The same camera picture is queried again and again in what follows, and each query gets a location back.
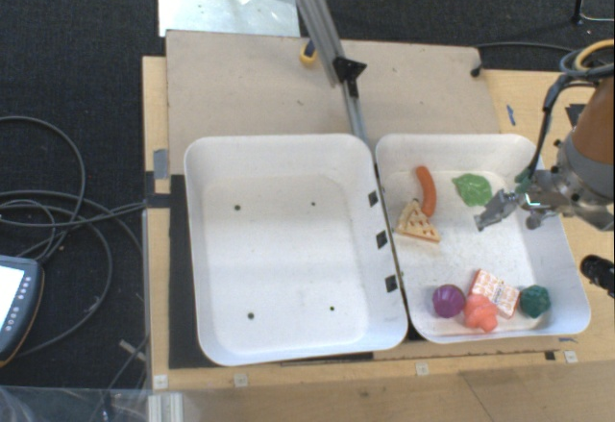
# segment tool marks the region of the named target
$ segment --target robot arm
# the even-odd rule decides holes
[[[572,71],[568,71],[570,68],[565,64],[566,60],[575,57],[567,55],[562,60],[564,75],[547,95],[545,122],[536,155],[522,173],[517,190],[505,192],[501,189],[484,212],[475,217],[480,231],[500,222],[517,207],[529,212],[526,223],[530,229],[540,227],[547,217],[561,214],[575,215],[601,231],[613,231],[613,214],[607,208],[613,203],[613,64],[594,69],[583,67],[578,64],[578,57],[583,56],[584,51],[575,52],[578,73],[571,75]],[[559,144],[556,165],[551,170],[536,170],[554,100],[563,88],[570,87],[579,78],[598,84],[596,91],[576,128]]]

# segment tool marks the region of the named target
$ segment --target black backdrop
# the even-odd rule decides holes
[[[330,0],[347,38],[438,44],[526,40],[580,47],[612,37],[612,23],[573,25],[575,0]],[[595,15],[613,0],[586,0]],[[86,196],[109,208],[144,197],[140,60],[164,53],[157,0],[0,0],[0,116],[30,115],[62,128],[83,152]],[[527,48],[482,51],[485,66],[555,70],[560,54]],[[0,191],[47,188],[75,193],[70,151],[35,126],[0,124]],[[140,235],[138,214],[125,219]],[[128,355],[121,339],[144,335],[138,252],[113,224],[100,226],[114,257],[102,308],[65,341],[0,369],[0,385],[104,387]],[[0,254],[38,234],[0,226]],[[24,348],[78,321],[105,281],[105,257],[86,230],[73,233],[46,266],[45,296]],[[142,364],[118,382],[134,387]]]

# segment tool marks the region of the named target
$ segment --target handheld device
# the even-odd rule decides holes
[[[0,255],[0,367],[17,353],[34,323],[43,280],[36,261]]]

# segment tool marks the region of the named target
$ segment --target wooden table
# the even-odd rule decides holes
[[[544,95],[557,74],[487,70],[481,75],[501,132],[534,140]],[[562,94],[543,150],[546,166],[554,161],[553,141],[570,131],[564,108],[587,99],[587,89]],[[155,151],[169,147],[166,58],[143,59],[143,106],[146,171],[153,171]],[[154,184],[156,193],[169,192],[168,179]],[[612,233],[599,233],[577,219],[565,219],[564,228],[577,262],[588,254],[613,261]],[[590,326],[566,338],[405,342],[362,362],[169,369],[169,209],[149,209],[146,229],[153,385],[185,392],[206,389],[187,396],[197,411],[205,413],[200,404],[207,407],[211,418],[203,420],[408,420],[410,414],[412,420],[575,420],[582,410],[589,420],[589,409],[612,413],[613,301],[586,280]],[[428,376],[420,375],[426,371]]]

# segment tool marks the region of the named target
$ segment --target yellow cable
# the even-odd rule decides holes
[[[583,51],[581,51],[575,58],[575,69],[576,70],[589,70],[589,67],[585,66],[583,64],[583,61],[589,55],[598,51],[599,49],[612,48],[614,44],[615,44],[614,39],[605,39],[602,41],[595,42],[594,44],[590,44]]]

